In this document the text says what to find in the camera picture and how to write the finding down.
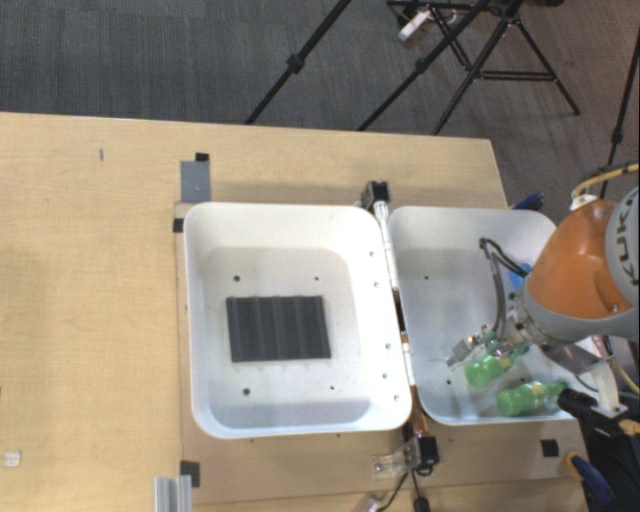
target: wooden table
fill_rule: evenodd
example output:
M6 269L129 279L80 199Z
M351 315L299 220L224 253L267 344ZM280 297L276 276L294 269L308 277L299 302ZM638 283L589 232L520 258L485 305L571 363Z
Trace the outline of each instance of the wooden table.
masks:
M22 453L20 466L0 467L0 510L147 511L153 478L177 475L171 227L180 161L196 152L211 155L219 201L350 204L368 180L386 179L395 207L505 206L484 140L0 114L0 454ZM584 453L576 422L434 431L443 456L425 482L434 512L586 510L560 459L532 452L551 437ZM363 439L345 435L341 450L364 453ZM487 456L501 450L497 468ZM330 460L309 448L326 481L287 494L260 478L273 460L255 460L233 490L210 490L217 501L297 498L195 510L354 511L363 491L393 486L358 474L336 487ZM500 478L474 476L494 469ZM391 510L410 503L404 491Z

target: white label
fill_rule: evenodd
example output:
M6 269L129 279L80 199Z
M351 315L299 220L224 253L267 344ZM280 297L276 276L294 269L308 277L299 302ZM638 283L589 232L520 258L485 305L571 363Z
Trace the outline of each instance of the white label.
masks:
M21 458L22 452L4 452L4 467L17 468Z

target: green bottle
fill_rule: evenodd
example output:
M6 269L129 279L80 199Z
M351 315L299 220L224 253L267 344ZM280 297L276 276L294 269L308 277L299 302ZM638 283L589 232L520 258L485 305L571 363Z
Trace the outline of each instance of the green bottle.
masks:
M554 380L543 384L536 380L522 384L515 389L505 389L498 394L498 409L503 416L519 416L524 412L542 409L567 389L564 380Z
M467 381L474 388L483 388L496 377L500 377L504 372L513 366L518 356L526 354L529 347L515 349L508 356L486 355L475 361L471 361L464 369Z

